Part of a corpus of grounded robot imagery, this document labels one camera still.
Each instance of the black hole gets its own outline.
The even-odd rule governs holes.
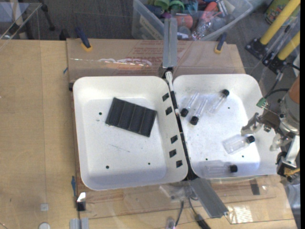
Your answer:
[[[182,165],[182,160],[176,161],[176,167],[177,167],[177,168],[180,167],[181,165]]]
[[[163,99],[163,102],[166,100],[166,99],[168,99],[170,97],[170,95],[167,93],[167,94],[165,94],[163,97],[162,97],[162,99]]]
[[[176,149],[170,151],[170,158],[173,157],[173,156],[175,156],[176,154],[177,154]]]
[[[173,111],[172,107],[168,107],[168,108],[165,110],[165,113],[166,113],[166,115],[169,115],[172,111]]]
[[[177,140],[178,140],[178,136],[177,136],[177,135],[171,137],[171,143],[172,143],[172,144],[173,144],[175,141],[177,141]]]

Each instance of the white tray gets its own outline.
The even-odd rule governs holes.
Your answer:
[[[75,82],[81,178],[87,187],[137,187],[185,178],[188,168],[179,129],[171,98],[163,101],[165,94],[168,85],[155,76],[83,77]],[[150,137],[105,124],[114,97],[157,111]],[[173,111],[166,115],[168,107]],[[171,143],[173,136],[178,140]],[[172,150],[176,155],[170,157]]]
[[[181,118],[190,163],[199,177],[219,178],[276,174],[276,152],[270,152],[275,133],[255,134],[255,143],[235,155],[222,141],[239,134],[262,97],[256,80],[246,74],[183,75],[174,80],[180,109],[194,90],[209,99],[228,89],[230,95],[214,116],[204,114],[189,124],[192,111]],[[188,166],[167,83],[155,76],[83,77],[73,86],[81,178],[93,190],[137,187],[181,181]],[[105,123],[113,98],[157,111],[150,137]],[[170,114],[165,110],[172,108]],[[171,138],[177,136],[174,143]],[[228,173],[228,165],[237,173]]]
[[[275,132],[263,130],[254,134],[255,142],[234,155],[226,153],[222,141],[240,135],[242,126],[262,109],[256,106],[262,97],[257,81],[246,74],[182,75],[173,83],[180,110],[194,91],[208,99],[207,106],[223,89],[230,94],[216,114],[203,113],[197,125],[189,123],[198,104],[182,119],[183,132],[193,171],[199,177],[244,177],[276,174],[277,152],[269,151]],[[237,165],[238,172],[228,172]]]

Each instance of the plastic vial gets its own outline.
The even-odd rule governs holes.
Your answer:
[[[181,111],[181,116],[186,117],[187,114],[189,113],[189,109],[192,107],[192,104],[194,103],[195,99],[199,95],[199,92],[195,92],[189,102],[187,103],[186,107],[182,109]]]
[[[240,136],[236,135],[223,141],[224,149],[228,154],[235,154],[236,152],[248,147],[255,141],[254,136]]]
[[[212,107],[209,109],[209,112],[215,114],[222,103],[227,99],[227,96],[230,92],[226,89],[222,90],[219,94],[219,97],[215,99],[215,102],[212,104]]]
[[[204,110],[204,107],[206,105],[206,103],[208,102],[207,99],[203,99],[201,102],[200,102],[200,105],[195,113],[195,115],[193,115],[193,117],[191,118],[191,124],[192,125],[197,125],[198,123],[198,120],[199,120],[199,117],[201,116],[203,110]]]
[[[237,171],[237,165],[221,160],[209,161],[203,166],[203,174],[206,178],[232,177]]]

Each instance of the black rectangular sponge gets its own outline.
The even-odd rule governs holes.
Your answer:
[[[155,110],[114,98],[106,124],[150,137],[156,115]]]

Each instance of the wooden table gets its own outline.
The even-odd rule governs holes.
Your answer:
[[[0,52],[0,222],[8,229],[38,228],[42,222],[68,229],[70,219],[80,216],[71,186],[76,166],[67,64],[62,41],[12,40]],[[261,201],[258,210],[271,210],[276,201],[289,205],[284,188],[275,191],[276,198]],[[90,219],[90,228],[153,228],[150,222],[168,215],[171,211]],[[187,216],[185,211],[181,220]],[[237,225],[224,217],[207,222],[211,228],[296,228],[289,208],[280,216]]]

